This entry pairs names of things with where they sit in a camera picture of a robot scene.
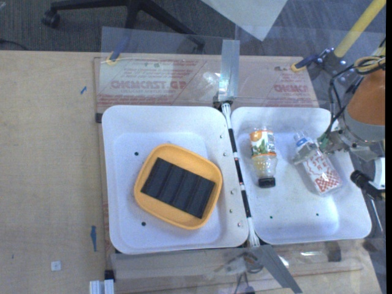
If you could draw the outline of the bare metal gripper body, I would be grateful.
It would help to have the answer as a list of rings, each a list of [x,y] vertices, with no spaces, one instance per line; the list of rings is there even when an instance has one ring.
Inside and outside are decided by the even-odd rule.
[[[348,129],[337,129],[324,132],[318,138],[320,150],[326,154],[338,151],[350,152],[364,161],[376,160],[383,154],[379,150],[379,143],[372,140],[364,140],[352,134]]]

